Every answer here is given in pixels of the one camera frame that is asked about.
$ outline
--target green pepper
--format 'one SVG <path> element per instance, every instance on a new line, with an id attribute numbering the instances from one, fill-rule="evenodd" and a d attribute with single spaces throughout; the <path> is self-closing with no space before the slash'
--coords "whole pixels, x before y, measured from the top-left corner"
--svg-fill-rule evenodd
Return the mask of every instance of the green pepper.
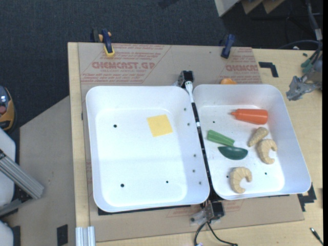
<path id="1" fill-rule="evenodd" d="M 218 147 L 221 154 L 232 160 L 240 160 L 247 156 L 248 150 L 237 147 Z"/>

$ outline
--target green toy vegetable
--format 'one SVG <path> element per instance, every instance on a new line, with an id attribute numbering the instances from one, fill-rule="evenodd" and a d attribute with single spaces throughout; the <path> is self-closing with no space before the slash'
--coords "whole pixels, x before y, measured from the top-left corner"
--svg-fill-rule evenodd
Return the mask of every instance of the green toy vegetable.
<path id="1" fill-rule="evenodd" d="M 235 142 L 233 139 L 226 137 L 214 130 L 208 131 L 207 139 L 209 141 L 213 141 L 215 143 L 220 143 L 220 144 L 227 145 L 227 146 L 233 146 L 234 142 Z"/>
<path id="2" fill-rule="evenodd" d="M 219 147 L 221 154 L 232 160 L 240 160 L 247 156 L 248 150 L 237 147 Z"/>

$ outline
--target blue clamp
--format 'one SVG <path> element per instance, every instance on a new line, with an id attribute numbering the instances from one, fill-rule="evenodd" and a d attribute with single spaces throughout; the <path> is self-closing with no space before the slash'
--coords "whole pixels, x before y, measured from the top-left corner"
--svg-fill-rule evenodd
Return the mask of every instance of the blue clamp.
<path id="1" fill-rule="evenodd" d="M 235 35 L 229 34 L 227 40 L 225 41 L 225 47 L 222 49 L 221 56 L 228 59 L 230 54 L 230 49 L 235 41 Z"/>
<path id="2" fill-rule="evenodd" d="M 108 34 L 108 30 L 107 29 L 102 29 L 101 31 L 102 34 L 102 42 L 105 44 L 104 45 L 104 50 L 107 56 L 113 56 L 115 54 L 114 48 L 112 46 L 112 41 L 111 38 Z"/>
<path id="3" fill-rule="evenodd" d="M 104 51 L 106 56 L 112 57 L 115 54 L 107 29 L 102 29 L 101 34 L 99 34 L 98 30 L 93 28 L 90 34 L 90 41 L 94 43 L 104 43 Z"/>

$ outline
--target cable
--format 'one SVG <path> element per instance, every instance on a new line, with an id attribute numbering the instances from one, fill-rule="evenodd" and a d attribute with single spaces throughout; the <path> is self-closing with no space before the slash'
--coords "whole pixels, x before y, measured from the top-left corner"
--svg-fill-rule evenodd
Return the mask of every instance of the cable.
<path id="1" fill-rule="evenodd" d="M 197 243 L 197 236 L 198 236 L 199 232 L 201 231 L 201 229 L 205 226 L 205 224 L 207 224 L 207 225 L 209 226 L 209 228 L 210 228 L 212 234 L 214 235 L 214 237 L 215 237 L 217 240 L 219 240 L 219 241 L 221 241 L 221 242 L 223 242 L 223 243 L 226 243 L 226 244 L 228 244 L 228 245 L 231 245 L 231 246 L 238 246 L 238 244 L 236 244 L 236 243 L 232 243 L 232 242 L 228 242 L 228 241 L 221 240 L 221 239 L 220 239 L 220 238 L 214 233 L 214 231 L 213 231 L 213 229 L 212 229 L 212 227 L 211 227 L 211 225 L 210 225 L 210 221 L 205 222 L 205 223 L 203 223 L 202 225 L 200 225 L 200 226 L 198 227 L 198 229 L 197 229 L 197 231 L 196 231 L 196 233 L 195 233 L 195 237 L 194 237 L 194 246 L 198 246 L 198 243 Z"/>
<path id="2" fill-rule="evenodd" d="M 225 240 L 221 240 L 218 236 L 216 236 L 216 234 L 214 233 L 214 231 L 213 231 L 213 229 L 212 229 L 212 227 L 211 227 L 211 225 L 210 225 L 209 222 L 207 222 L 207 225 L 209 226 L 211 232 L 213 233 L 213 235 L 214 235 L 214 237 L 215 237 L 216 239 L 218 239 L 219 241 L 221 241 L 221 242 L 223 242 L 223 243 L 229 244 L 229 245 L 231 245 L 231 246 L 238 246 L 238 244 L 236 244 L 236 243 L 232 243 L 232 242 L 228 242 L 228 241 L 225 241 Z"/>
<path id="3" fill-rule="evenodd" d="M 205 226 L 206 222 L 203 223 L 202 225 L 200 225 L 195 233 L 195 237 L 194 237 L 194 246 L 197 246 L 198 243 L 197 243 L 197 236 L 198 236 L 198 233 L 200 232 L 200 230 Z"/>
<path id="4" fill-rule="evenodd" d="M 318 15 L 318 14 L 317 13 L 314 14 L 312 12 L 312 6 L 311 6 L 310 0 L 305 0 L 305 6 L 306 6 L 306 10 L 307 10 L 307 17 L 308 17 L 309 23 L 310 23 L 310 29 L 307 28 L 305 25 L 303 25 L 300 21 L 298 21 L 296 19 L 296 17 L 301 17 L 301 16 L 294 15 L 294 8 L 293 8 L 292 4 L 290 4 L 289 13 L 285 19 L 285 25 L 284 25 L 285 39 L 286 39 L 286 43 L 288 43 L 288 44 L 285 46 L 282 46 L 281 48 L 278 48 L 278 49 L 284 49 L 284 48 L 290 46 L 290 37 L 288 35 L 288 23 L 289 22 L 294 23 L 296 26 L 298 26 L 300 29 L 302 29 L 307 34 L 314 35 L 316 37 L 317 41 L 322 42 L 322 33 L 321 33 L 321 30 L 315 19 L 315 15 Z"/>
<path id="5" fill-rule="evenodd" d="M 318 57 L 320 55 L 320 50 L 317 49 L 314 54 L 312 55 L 312 57 L 310 57 L 310 60 L 311 60 L 311 64 L 313 65 L 317 60 L 318 60 Z"/>
<path id="6" fill-rule="evenodd" d="M 316 46 L 320 46 L 321 43 L 319 41 L 315 41 L 315 40 L 300 40 L 300 41 L 295 41 L 295 42 L 286 44 L 282 47 L 279 47 L 278 49 L 286 49 L 287 47 L 296 46 L 298 44 L 314 44 Z"/>
<path id="7" fill-rule="evenodd" d="M 310 230 L 312 231 L 313 235 L 317 238 L 317 240 L 323 245 L 323 241 L 319 237 L 318 233 L 313 228 L 310 228 Z"/>

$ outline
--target dark carpet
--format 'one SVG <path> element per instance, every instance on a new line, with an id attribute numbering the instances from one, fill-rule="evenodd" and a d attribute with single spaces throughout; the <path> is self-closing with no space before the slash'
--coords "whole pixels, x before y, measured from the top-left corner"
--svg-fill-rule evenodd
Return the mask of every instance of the dark carpet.
<path id="1" fill-rule="evenodd" d="M 323 0 L 311 3 L 323 13 Z M 67 43 L 89 42 L 92 27 L 109 29 L 114 43 L 215 46 L 231 33 L 234 46 L 275 49 L 315 38 L 304 0 L 249 15 L 237 3 L 223 17 L 214 0 L 0 0 L 0 8 L 0 85 L 19 127 L 69 95 Z"/>

